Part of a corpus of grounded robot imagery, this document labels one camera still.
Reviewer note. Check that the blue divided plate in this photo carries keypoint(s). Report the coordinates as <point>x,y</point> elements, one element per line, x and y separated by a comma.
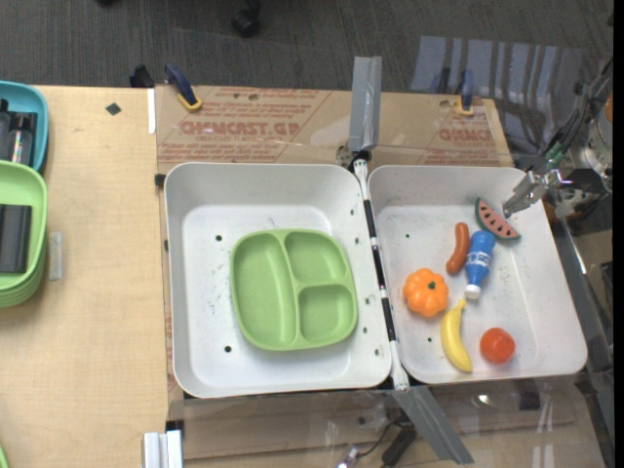
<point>41,115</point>

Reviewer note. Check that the black office chair base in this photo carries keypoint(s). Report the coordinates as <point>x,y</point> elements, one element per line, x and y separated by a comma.
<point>245,21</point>

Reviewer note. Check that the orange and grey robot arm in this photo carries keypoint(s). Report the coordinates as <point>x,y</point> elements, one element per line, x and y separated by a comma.
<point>609,107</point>

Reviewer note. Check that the green divided plate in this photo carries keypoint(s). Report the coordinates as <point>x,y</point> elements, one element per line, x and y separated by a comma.
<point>263,290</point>

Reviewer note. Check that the brown sausage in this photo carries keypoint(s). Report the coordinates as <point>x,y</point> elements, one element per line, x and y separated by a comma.
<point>459,249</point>

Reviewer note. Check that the orange-red tomato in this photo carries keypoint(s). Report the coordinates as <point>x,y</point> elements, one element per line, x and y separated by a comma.
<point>497,345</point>

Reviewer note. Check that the black rectangular box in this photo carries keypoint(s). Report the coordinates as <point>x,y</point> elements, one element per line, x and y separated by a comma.
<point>13,237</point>

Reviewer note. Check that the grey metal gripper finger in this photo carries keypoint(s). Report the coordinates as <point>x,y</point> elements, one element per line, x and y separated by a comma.
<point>534,194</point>
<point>518,198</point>

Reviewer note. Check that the yellow banana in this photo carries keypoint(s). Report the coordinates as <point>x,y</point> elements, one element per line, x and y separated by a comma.
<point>453,341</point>

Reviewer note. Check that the orange pumpkin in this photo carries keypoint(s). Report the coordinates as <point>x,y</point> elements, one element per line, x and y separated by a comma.
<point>425,293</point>

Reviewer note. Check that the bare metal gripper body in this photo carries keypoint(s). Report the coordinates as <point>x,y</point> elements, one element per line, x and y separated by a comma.
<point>592,156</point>

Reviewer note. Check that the brown cardboard board red print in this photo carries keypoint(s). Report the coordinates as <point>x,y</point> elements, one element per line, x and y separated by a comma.
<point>244,129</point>

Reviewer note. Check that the red and green watermelon slice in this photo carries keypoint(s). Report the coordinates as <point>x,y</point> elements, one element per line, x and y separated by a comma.
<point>492,222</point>

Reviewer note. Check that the thin black and white rod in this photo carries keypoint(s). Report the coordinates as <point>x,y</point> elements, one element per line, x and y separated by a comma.
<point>372,227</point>

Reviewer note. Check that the white plastic tray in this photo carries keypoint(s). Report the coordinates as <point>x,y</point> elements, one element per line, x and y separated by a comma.
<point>273,373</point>
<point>536,290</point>

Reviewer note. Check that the blue bottle with white cap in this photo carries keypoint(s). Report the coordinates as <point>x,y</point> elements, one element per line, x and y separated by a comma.
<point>479,261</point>

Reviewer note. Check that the clear bottle with black cap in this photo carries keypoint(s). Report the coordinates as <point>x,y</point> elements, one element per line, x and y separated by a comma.
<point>22,139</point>

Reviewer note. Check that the stack of green divided plates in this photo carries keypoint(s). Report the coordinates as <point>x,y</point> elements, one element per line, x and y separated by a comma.
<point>19,185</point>

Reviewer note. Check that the black cylinder on white bracket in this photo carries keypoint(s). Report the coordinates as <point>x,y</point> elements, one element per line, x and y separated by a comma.
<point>568,207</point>

